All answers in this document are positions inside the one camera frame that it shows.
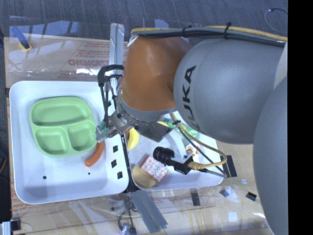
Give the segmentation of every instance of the orange hot dog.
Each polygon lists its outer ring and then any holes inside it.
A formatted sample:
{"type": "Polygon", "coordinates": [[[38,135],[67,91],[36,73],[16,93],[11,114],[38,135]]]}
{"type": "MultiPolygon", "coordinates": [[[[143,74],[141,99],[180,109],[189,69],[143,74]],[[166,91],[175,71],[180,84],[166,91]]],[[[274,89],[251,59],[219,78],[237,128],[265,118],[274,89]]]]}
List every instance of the orange hot dog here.
{"type": "Polygon", "coordinates": [[[101,157],[103,149],[104,149],[104,142],[97,143],[95,152],[92,154],[92,156],[90,158],[88,158],[85,161],[85,165],[87,167],[94,165],[99,160],[99,158],[101,157]]]}

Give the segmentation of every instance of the plastic container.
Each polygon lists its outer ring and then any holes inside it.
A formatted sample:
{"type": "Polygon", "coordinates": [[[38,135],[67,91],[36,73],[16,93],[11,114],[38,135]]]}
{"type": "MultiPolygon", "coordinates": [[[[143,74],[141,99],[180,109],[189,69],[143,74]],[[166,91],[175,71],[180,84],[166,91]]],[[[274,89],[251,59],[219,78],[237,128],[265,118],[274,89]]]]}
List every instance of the plastic container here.
{"type": "Polygon", "coordinates": [[[31,107],[29,117],[36,145],[48,156],[86,152],[97,143],[93,114],[89,105],[79,97],[39,100],[31,107]]]}

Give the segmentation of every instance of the black zip tie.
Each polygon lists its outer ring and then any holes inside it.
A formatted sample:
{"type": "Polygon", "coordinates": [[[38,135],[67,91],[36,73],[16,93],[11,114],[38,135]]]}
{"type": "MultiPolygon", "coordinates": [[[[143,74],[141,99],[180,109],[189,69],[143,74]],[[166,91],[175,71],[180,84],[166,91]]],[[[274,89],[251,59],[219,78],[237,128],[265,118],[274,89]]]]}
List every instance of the black zip tie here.
{"type": "Polygon", "coordinates": [[[176,120],[173,125],[177,125],[178,123],[180,123],[181,121],[180,120],[176,120]]]}
{"type": "Polygon", "coordinates": [[[225,28],[225,30],[224,30],[224,38],[225,38],[225,39],[228,39],[228,38],[227,38],[227,30],[228,30],[228,28],[229,28],[230,26],[231,26],[231,22],[228,22],[228,23],[227,23],[227,26],[226,26],[226,28],[225,28]]]}
{"type": "Polygon", "coordinates": [[[191,28],[191,27],[192,27],[192,26],[190,25],[190,26],[185,27],[184,29],[182,29],[181,34],[182,34],[182,36],[183,36],[184,38],[188,38],[188,36],[185,35],[185,29],[186,29],[186,28],[191,28]]]}

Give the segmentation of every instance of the red and white box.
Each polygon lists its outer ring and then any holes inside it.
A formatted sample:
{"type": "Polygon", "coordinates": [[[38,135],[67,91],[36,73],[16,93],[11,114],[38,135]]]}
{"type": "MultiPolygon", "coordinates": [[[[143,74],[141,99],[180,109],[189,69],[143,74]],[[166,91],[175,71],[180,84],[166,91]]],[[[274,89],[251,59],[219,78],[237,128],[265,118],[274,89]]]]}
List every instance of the red and white box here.
{"type": "Polygon", "coordinates": [[[166,169],[162,163],[155,160],[150,155],[142,163],[140,168],[148,173],[149,176],[156,180],[158,183],[160,183],[165,175],[168,173],[168,169],[166,169]]]}

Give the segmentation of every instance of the green divided tray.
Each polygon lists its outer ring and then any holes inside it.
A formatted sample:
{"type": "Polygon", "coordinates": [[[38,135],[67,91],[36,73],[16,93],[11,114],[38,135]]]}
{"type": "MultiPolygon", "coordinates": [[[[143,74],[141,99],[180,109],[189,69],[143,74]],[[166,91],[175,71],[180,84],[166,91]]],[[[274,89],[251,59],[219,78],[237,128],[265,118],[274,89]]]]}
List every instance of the green divided tray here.
{"type": "Polygon", "coordinates": [[[48,156],[82,153],[97,143],[92,111],[79,97],[41,99],[32,105],[29,117],[36,145],[48,156]]]}

